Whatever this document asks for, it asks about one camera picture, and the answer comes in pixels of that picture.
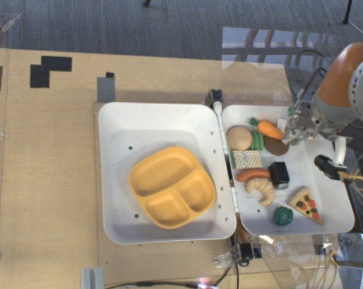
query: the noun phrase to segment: brown patty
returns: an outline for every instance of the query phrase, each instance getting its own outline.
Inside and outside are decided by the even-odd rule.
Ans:
[[[279,140],[264,136],[264,146],[273,155],[283,155],[288,152],[290,145],[285,145]]]

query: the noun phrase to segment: toy hot dog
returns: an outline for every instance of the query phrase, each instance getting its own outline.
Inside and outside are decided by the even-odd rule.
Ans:
[[[268,170],[264,170],[262,168],[253,168],[253,169],[247,169],[243,172],[240,172],[236,180],[238,182],[244,182],[245,180],[252,179],[252,178],[269,178],[271,176],[271,173]]]

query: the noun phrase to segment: wooden table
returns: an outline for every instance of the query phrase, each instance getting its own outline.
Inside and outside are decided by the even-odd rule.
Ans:
[[[72,71],[51,72],[49,89],[32,89],[30,65],[40,64],[42,55],[72,57]],[[227,102],[286,104],[291,96],[281,66],[6,49],[0,49],[0,65],[5,138],[0,147],[0,289],[80,288],[81,268],[96,266],[104,267],[105,284],[213,279],[223,273],[213,269],[211,256],[225,251],[227,240],[132,246],[106,241],[97,217],[97,77],[115,73],[118,101],[201,103],[210,89],[222,89]],[[304,284],[298,263],[314,276],[318,261],[311,237],[274,239],[295,251],[252,260],[240,269],[240,288],[295,288]],[[234,288],[235,282],[228,276],[220,288]]]

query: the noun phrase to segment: toy pizza slice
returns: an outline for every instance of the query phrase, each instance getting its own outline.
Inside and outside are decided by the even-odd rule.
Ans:
[[[319,225],[323,225],[315,200],[311,196],[308,187],[297,191],[288,201],[288,205],[304,214],[309,219],[315,220]]]

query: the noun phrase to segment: orange divided plate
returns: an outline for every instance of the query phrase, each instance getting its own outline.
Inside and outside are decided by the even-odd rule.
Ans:
[[[148,217],[164,229],[176,229],[208,210],[216,200],[215,186],[197,158],[173,146],[137,163],[129,186]]]

